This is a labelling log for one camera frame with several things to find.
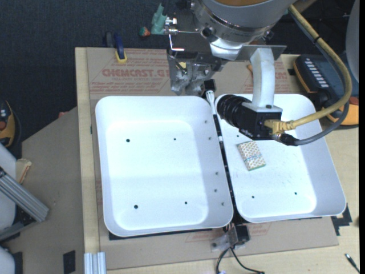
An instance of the metal bracket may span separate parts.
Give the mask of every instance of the metal bracket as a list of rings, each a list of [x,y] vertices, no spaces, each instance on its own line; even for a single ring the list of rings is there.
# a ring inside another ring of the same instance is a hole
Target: metal bracket
[[[22,185],[17,183],[2,167],[0,167],[0,192],[23,209],[36,222],[45,221],[49,211],[48,207],[29,193]],[[13,224],[11,227],[0,232],[0,240],[5,240],[30,225],[32,224],[24,226],[19,222]]]
[[[169,34],[169,41],[170,41],[170,49],[174,52],[183,52],[185,51],[184,48],[175,48],[173,47],[173,43],[172,43],[172,38],[171,38],[171,34]]]
[[[225,232],[224,235],[212,240],[210,247],[212,252],[222,252],[228,248],[242,246],[249,240],[250,234],[247,226],[236,225]]]
[[[107,274],[105,253],[85,253],[84,269],[84,274]]]

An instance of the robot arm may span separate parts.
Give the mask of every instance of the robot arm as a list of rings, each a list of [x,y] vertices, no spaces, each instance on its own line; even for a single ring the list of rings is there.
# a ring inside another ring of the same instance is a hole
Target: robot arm
[[[153,25],[152,34],[169,35],[167,57],[171,90],[177,95],[185,91],[187,95],[201,96],[204,81],[211,79],[226,62],[250,61],[254,77],[253,100],[242,100],[239,103],[240,114],[236,116],[239,120],[241,116],[250,114],[255,120],[252,120],[253,124],[249,127],[234,124],[246,136],[254,140],[275,139],[283,142],[282,139],[287,139],[285,131],[328,115],[344,104],[345,114],[346,102],[351,94],[351,78],[335,54],[329,55],[330,61],[342,65],[339,69],[346,85],[345,95],[336,106],[289,122],[282,122],[281,108],[273,106],[274,61],[282,54],[285,46],[268,46],[265,41],[270,29],[288,9],[296,16],[292,7],[295,1],[297,0],[192,0],[190,9],[179,11],[174,18],[163,17],[165,25],[160,26],[160,29]],[[319,36],[313,29],[308,27],[306,32],[322,53],[333,53],[322,39],[318,39]],[[235,99],[226,100],[218,103],[222,110],[229,109],[231,101]],[[241,123],[247,122],[246,118],[241,119]],[[316,139],[313,137],[301,143],[310,143]],[[285,144],[299,145],[300,141],[297,140],[288,139]]]
[[[190,9],[167,18],[172,90],[199,95],[203,81],[225,62],[248,61],[259,47],[271,48],[277,59],[285,46],[266,46],[265,37],[295,1],[192,0]]]

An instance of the metal mount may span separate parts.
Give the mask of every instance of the metal mount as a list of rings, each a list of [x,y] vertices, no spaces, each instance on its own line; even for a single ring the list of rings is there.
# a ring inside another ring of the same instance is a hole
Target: metal mount
[[[230,228],[222,236],[212,240],[210,247],[212,252],[222,252],[228,248],[243,246],[249,240],[250,234],[247,226],[240,224]]]
[[[274,55],[270,48],[257,48],[250,57],[253,68],[253,97],[251,103],[243,106],[257,112],[282,112],[274,106],[275,67]]]
[[[28,192],[22,185],[18,184],[11,176],[9,176],[2,167],[0,167],[0,192],[7,196],[25,213],[34,219],[35,222],[43,222],[48,214],[48,207]],[[17,222],[0,232],[0,241],[15,235],[26,227],[33,225],[35,222],[24,225]]]

